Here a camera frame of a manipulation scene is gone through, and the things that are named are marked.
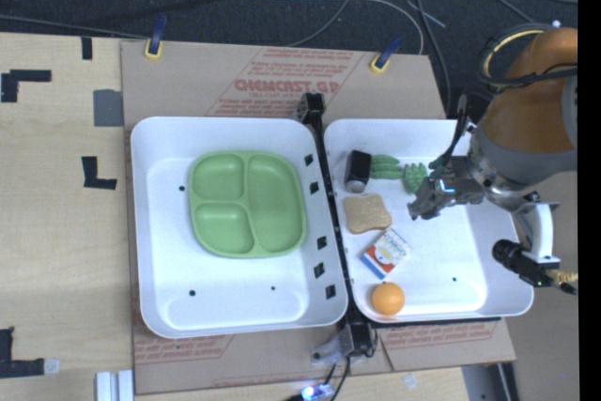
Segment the juice box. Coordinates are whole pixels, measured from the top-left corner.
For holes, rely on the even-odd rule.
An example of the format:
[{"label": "juice box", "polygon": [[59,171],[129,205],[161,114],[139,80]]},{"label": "juice box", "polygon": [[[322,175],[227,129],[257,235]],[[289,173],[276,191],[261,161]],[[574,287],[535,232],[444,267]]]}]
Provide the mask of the juice box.
[{"label": "juice box", "polygon": [[384,279],[411,250],[398,233],[389,227],[367,248],[361,261],[378,279]]}]

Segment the table surface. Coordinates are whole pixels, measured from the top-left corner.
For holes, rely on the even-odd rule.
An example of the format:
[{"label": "table surface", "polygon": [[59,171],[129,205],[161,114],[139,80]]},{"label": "table surface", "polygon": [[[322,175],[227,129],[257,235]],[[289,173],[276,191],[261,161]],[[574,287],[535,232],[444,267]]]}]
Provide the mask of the table surface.
[{"label": "table surface", "polygon": [[[0,329],[15,327],[15,360],[57,358],[60,372],[2,379],[0,399],[93,399],[101,371],[132,368],[131,292],[123,129],[95,128],[93,92],[121,90],[118,39],[0,34],[0,71],[51,69],[0,104]],[[84,189],[83,156],[99,160],[114,191]],[[337,399],[467,400],[461,368],[349,377]],[[286,399],[287,382],[148,400]]]}]

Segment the divided plate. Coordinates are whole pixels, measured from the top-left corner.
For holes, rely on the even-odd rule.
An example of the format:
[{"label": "divided plate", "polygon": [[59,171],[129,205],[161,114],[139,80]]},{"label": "divided plate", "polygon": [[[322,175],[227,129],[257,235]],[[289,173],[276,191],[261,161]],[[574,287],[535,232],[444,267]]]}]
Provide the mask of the divided plate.
[{"label": "divided plate", "polygon": [[289,253],[304,240],[306,214],[296,170],[269,152],[220,151],[190,170],[194,233],[209,251],[232,257]]}]

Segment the metal bracket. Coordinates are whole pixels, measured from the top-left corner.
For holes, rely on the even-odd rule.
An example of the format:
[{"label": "metal bracket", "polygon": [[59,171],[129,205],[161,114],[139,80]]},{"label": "metal bracket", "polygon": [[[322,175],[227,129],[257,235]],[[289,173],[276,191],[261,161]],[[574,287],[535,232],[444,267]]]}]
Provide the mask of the metal bracket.
[{"label": "metal bracket", "polygon": [[532,247],[524,255],[533,261],[543,263],[560,262],[553,255],[553,218],[551,212],[558,203],[529,202],[520,206],[514,215]]},{"label": "metal bracket", "polygon": [[352,350],[353,337],[350,325],[346,324],[330,341],[311,349],[311,365],[333,365],[345,358]]},{"label": "metal bracket", "polygon": [[103,371],[94,378],[96,401],[133,401],[133,373],[131,370],[117,374]]}]

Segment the black cable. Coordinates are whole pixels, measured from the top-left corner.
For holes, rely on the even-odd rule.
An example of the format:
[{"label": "black cable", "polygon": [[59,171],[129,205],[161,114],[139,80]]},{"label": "black cable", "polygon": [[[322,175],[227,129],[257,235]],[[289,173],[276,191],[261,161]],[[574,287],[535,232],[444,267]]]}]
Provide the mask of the black cable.
[{"label": "black cable", "polygon": [[31,19],[28,17],[17,17],[14,15],[0,14],[0,20],[21,22],[21,23],[37,23],[39,25],[49,25],[51,27],[59,27],[59,28],[68,29],[68,30],[83,30],[85,32],[96,32],[98,34],[107,34],[110,36],[117,36],[117,37],[122,37],[122,38],[126,38],[126,39],[147,39],[146,37],[143,37],[143,36],[136,36],[134,34],[126,34],[125,32],[117,32],[115,30],[97,29],[95,27],[86,27],[84,25],[72,25],[70,23],[43,21],[43,20],[39,20],[39,19]]},{"label": "black cable", "polygon": [[457,117],[457,122],[455,124],[455,132],[453,134],[453,140],[451,141],[451,144],[449,145],[447,150],[444,151],[444,153],[442,153],[435,160],[433,160],[431,163],[428,164],[428,167],[430,169],[432,169],[432,172],[430,173],[431,178],[438,177],[445,170],[446,165],[449,163],[449,161],[451,160],[451,157],[453,156],[453,151],[455,150],[455,147],[456,147],[457,143],[459,142],[459,139],[461,139],[463,132],[465,131],[466,127],[468,126],[469,116],[468,116],[467,102],[468,102],[468,98],[466,95],[462,95],[461,98],[459,98],[459,103],[457,106],[458,117]]},{"label": "black cable", "polygon": [[372,345],[372,348],[365,353],[365,358],[373,358],[374,357],[374,355],[376,354],[376,351],[378,350],[378,340],[379,340],[378,330],[374,330],[374,344]]},{"label": "black cable", "polygon": [[560,289],[567,294],[572,294],[573,296],[577,296],[578,295],[578,290],[573,287],[572,285],[569,285],[568,283],[562,283],[560,285]]},{"label": "black cable", "polygon": [[[507,88],[520,88],[526,85],[533,84],[535,82],[550,80],[550,79],[561,79],[563,77],[570,77],[578,74],[578,64],[560,64],[557,66],[551,66],[542,74],[536,72],[522,75],[519,77],[494,77],[490,74],[490,62],[494,56],[504,47],[509,45],[511,42],[517,39],[522,39],[527,36],[538,36],[543,32],[551,29],[551,25],[545,23],[524,23],[512,27],[493,39],[490,39],[484,49],[480,53],[478,60],[478,77],[485,85],[489,87],[497,88],[498,93]],[[568,67],[569,69],[555,70],[559,67]]]},{"label": "black cable", "polygon": [[326,378],[323,381],[324,384],[328,384],[330,382],[331,377],[333,376],[337,365],[338,365],[338,362],[335,362],[334,365],[331,367],[330,373],[328,373],[328,375],[326,376]]},{"label": "black cable", "polygon": [[349,372],[350,372],[350,356],[347,356],[347,367],[345,369],[344,374],[340,378],[340,382],[338,383],[338,386],[336,387],[336,391],[334,392],[334,396],[332,396],[330,398],[330,401],[334,401],[334,399],[336,399],[336,396],[340,393],[340,390],[342,389],[342,385],[345,384],[345,380],[347,379],[347,376],[348,376]]}]

